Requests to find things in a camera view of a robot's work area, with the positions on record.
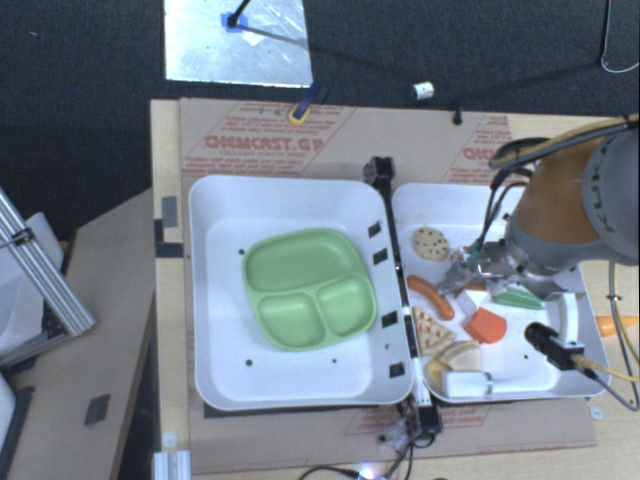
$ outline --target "dark floor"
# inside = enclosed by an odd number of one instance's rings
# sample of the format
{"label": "dark floor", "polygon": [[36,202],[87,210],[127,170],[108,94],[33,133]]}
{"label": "dark floor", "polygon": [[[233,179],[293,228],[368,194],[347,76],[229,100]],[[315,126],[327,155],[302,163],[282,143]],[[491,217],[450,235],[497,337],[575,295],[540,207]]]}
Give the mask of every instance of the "dark floor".
{"label": "dark floor", "polygon": [[[327,103],[496,112],[638,111],[638,70],[596,64],[605,0],[303,0]],[[638,57],[615,0],[610,60]],[[0,186],[60,238],[148,188],[149,101],[295,101],[300,90],[168,82],[163,0],[0,0]],[[416,104],[408,87],[430,80]]]}

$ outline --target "wire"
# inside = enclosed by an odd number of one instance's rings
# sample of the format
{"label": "wire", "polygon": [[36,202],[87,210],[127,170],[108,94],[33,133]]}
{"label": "wire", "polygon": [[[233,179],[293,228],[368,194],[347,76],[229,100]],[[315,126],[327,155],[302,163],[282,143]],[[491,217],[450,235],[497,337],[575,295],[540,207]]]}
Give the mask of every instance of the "wire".
{"label": "wire", "polygon": [[382,475],[384,478],[390,478],[391,475],[393,475],[393,473],[395,473],[396,469],[398,469],[398,467],[400,466],[400,464],[402,463],[402,461],[404,460],[404,458],[407,456],[407,452],[413,447],[413,442],[410,442],[402,451],[402,453],[399,453],[398,456],[396,457],[396,460],[394,460],[391,463],[391,466],[389,466],[389,469],[387,469],[384,474]]}
{"label": "wire", "polygon": [[489,160],[489,166],[493,169],[513,170],[561,149],[637,126],[638,114],[598,121],[557,135],[548,141],[512,148],[500,156],[494,156]]}
{"label": "wire", "polygon": [[404,475],[404,480],[409,480],[412,469],[413,469],[413,444],[409,445],[409,466],[407,467],[407,472]]}
{"label": "wire", "polygon": [[315,473],[316,471],[333,471],[334,473],[339,473],[343,476],[346,476],[347,478],[357,479],[360,477],[360,473],[358,473],[357,471],[354,471],[353,469],[336,468],[333,466],[316,466],[305,471],[298,480],[304,480],[305,478],[307,478],[312,473]]}
{"label": "wire", "polygon": [[627,333],[626,328],[622,325],[622,318],[620,317],[620,311],[618,310],[618,297],[616,295],[616,264],[613,262],[609,263],[609,301],[611,303],[611,316],[613,316],[613,323],[616,328],[616,334],[618,335],[618,341],[620,342],[620,348],[622,349],[622,356],[624,358],[625,364],[627,366],[627,370],[631,369],[631,365],[629,364],[629,358],[627,357],[627,351],[622,343],[621,336],[624,337],[627,346],[633,358],[636,360],[636,364],[640,366],[640,359],[638,358],[638,353],[634,350],[633,345],[631,344],[631,338],[629,338],[629,334]]}
{"label": "wire", "polygon": [[609,375],[613,375],[622,380],[628,380],[629,382],[640,382],[640,377],[634,377],[633,375],[627,375],[626,373],[619,372],[617,370],[613,370],[606,366],[596,363],[592,361],[588,357],[583,356],[582,354],[573,354],[571,356],[571,360],[575,363],[578,368],[582,368],[583,370],[598,370],[601,372],[608,373]]}
{"label": "wire", "polygon": [[527,139],[518,139],[518,140],[512,140],[510,142],[505,142],[502,146],[498,148],[493,158],[502,158],[503,156],[505,156],[507,153],[511,151],[515,151],[517,155],[518,151],[522,148],[539,146],[540,144],[547,142],[548,140],[551,140],[551,139],[549,139],[549,137],[532,137]]}
{"label": "wire", "polygon": [[618,402],[620,402],[622,405],[624,405],[627,409],[629,409],[630,411],[633,412],[638,412],[640,411],[640,401],[638,399],[638,394],[636,392],[636,405],[631,405],[629,402],[627,402],[624,397],[618,393],[617,391],[615,391],[611,386],[609,386],[609,384],[607,384],[605,381],[603,381],[600,377],[598,377],[598,375],[592,371],[592,370],[587,370],[587,371],[583,371],[582,373],[584,373],[587,377],[589,377],[590,379],[595,380],[598,384],[600,384],[604,389],[606,389],[609,394],[611,394]]}
{"label": "wire", "polygon": [[605,14],[604,14],[604,24],[602,31],[602,44],[600,46],[600,57],[598,61],[600,62],[600,66],[607,73],[612,73],[614,75],[618,75],[621,73],[628,73],[629,71],[633,71],[636,69],[640,63],[636,62],[633,66],[624,69],[612,69],[607,65],[607,61],[605,57],[607,56],[607,47],[609,46],[609,28],[611,27],[611,8],[613,6],[613,0],[607,0],[605,4]]}
{"label": "wire", "polygon": [[[640,394],[638,393],[637,383],[638,383],[638,380],[640,380],[640,379],[637,379],[637,378],[633,377],[633,373],[632,373],[632,369],[631,369],[631,363],[629,361],[629,356],[627,355],[627,349],[626,349],[624,341],[623,341],[623,336],[624,336],[624,340],[626,340],[626,342],[627,342],[627,345],[629,345],[629,348],[631,349],[631,352],[632,352],[632,354],[634,356],[634,359],[636,360],[636,362],[639,365],[640,365],[640,361],[638,361],[638,354],[633,350],[633,347],[631,346],[631,340],[629,339],[629,335],[627,334],[627,331],[624,328],[624,326],[622,325],[622,322],[621,322],[621,319],[620,319],[620,312],[618,311],[618,304],[617,304],[617,301],[618,301],[618,299],[620,297],[618,297],[616,295],[615,269],[616,269],[616,264],[613,261],[609,262],[609,301],[611,303],[611,314],[613,316],[613,323],[614,323],[615,328],[616,328],[616,334],[618,336],[618,342],[620,343],[620,350],[622,352],[622,357],[624,359],[624,363],[625,363],[625,366],[627,368],[627,372],[629,374],[626,377],[629,377],[630,379],[632,379],[631,380],[631,389],[633,390],[633,395],[634,395],[634,398],[635,398],[635,405],[631,405],[629,402],[627,402],[622,395],[620,395],[611,386],[609,386],[605,381],[603,381],[592,369],[590,369],[590,368],[582,369],[579,366],[578,367],[578,371],[580,371],[582,374],[586,375],[590,379],[592,379],[592,380],[596,381],[598,384],[600,384],[616,400],[618,400],[618,402],[620,402],[627,409],[629,409],[630,411],[633,411],[633,412],[638,412],[638,411],[640,411]],[[613,370],[610,370],[609,368],[607,368],[605,371],[607,371],[607,373],[610,373],[612,375],[615,374],[615,376],[619,376],[619,372],[614,372]]]}
{"label": "wire", "polygon": [[493,221],[496,219],[498,211],[500,211],[500,205],[504,201],[504,198],[507,195],[507,192],[509,192],[509,190],[511,190],[513,187],[523,187],[527,185],[524,181],[516,181],[507,185],[505,189],[502,191],[502,193],[500,194],[500,197],[498,198],[496,203],[494,204],[493,200],[495,199],[496,192],[499,187],[499,184],[497,184],[496,186],[496,179],[498,178],[498,176],[504,173],[506,173],[507,175],[511,174],[511,172],[500,171],[494,178],[494,182],[491,184],[491,195],[489,196],[487,209],[484,215],[484,224],[482,226],[482,232],[478,237],[478,239],[476,240],[478,247],[482,247],[482,245],[484,244],[485,238],[487,237],[487,233],[489,232],[489,228],[491,228],[491,224],[493,224]]}
{"label": "wire", "polygon": [[507,192],[509,192],[509,190],[511,190],[514,187],[526,187],[526,186],[527,186],[527,183],[524,182],[524,181],[515,181],[515,182],[510,183],[509,185],[507,185],[505,187],[505,189],[500,194],[500,197],[498,198],[498,201],[494,205],[494,208],[493,208],[493,210],[491,212],[489,225],[491,225],[491,223],[493,223],[493,221],[496,219],[496,216],[498,215],[498,212],[500,211],[500,206],[502,205],[502,202],[504,201],[504,198],[507,195]]}
{"label": "wire", "polygon": [[425,450],[426,448],[429,448],[429,446],[431,446],[435,440],[436,440],[436,435],[435,434],[429,434],[429,440],[425,443],[425,444],[417,444],[418,441],[420,440],[422,436],[418,436],[416,439],[414,439],[413,441],[413,447],[417,448],[418,450]]}

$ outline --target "sausage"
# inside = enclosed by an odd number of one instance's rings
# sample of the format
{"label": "sausage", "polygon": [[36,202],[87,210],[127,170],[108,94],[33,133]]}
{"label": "sausage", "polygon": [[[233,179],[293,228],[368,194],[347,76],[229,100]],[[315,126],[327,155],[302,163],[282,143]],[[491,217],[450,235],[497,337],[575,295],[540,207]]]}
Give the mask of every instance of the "sausage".
{"label": "sausage", "polygon": [[433,304],[443,320],[451,320],[455,316],[455,311],[449,301],[438,293],[438,289],[429,281],[418,276],[407,277],[407,286],[424,295]]}

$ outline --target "metal plate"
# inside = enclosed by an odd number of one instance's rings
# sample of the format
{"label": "metal plate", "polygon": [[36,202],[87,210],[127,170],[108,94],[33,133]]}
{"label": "metal plate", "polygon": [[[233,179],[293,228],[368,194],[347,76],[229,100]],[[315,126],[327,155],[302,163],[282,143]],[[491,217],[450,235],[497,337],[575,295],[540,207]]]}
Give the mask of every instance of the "metal plate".
{"label": "metal plate", "polygon": [[169,80],[278,87],[313,82],[302,0],[252,0],[242,29],[225,15],[242,0],[165,0]]}

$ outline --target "green divided plate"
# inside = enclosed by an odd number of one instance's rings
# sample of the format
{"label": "green divided plate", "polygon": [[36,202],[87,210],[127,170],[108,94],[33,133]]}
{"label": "green divided plate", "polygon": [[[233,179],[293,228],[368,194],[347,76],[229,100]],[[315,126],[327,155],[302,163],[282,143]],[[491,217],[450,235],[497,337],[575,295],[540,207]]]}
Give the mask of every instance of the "green divided plate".
{"label": "green divided plate", "polygon": [[243,258],[242,275],[262,330],[285,350],[345,341],[376,317],[369,273],[351,241],[332,229],[258,242]]}

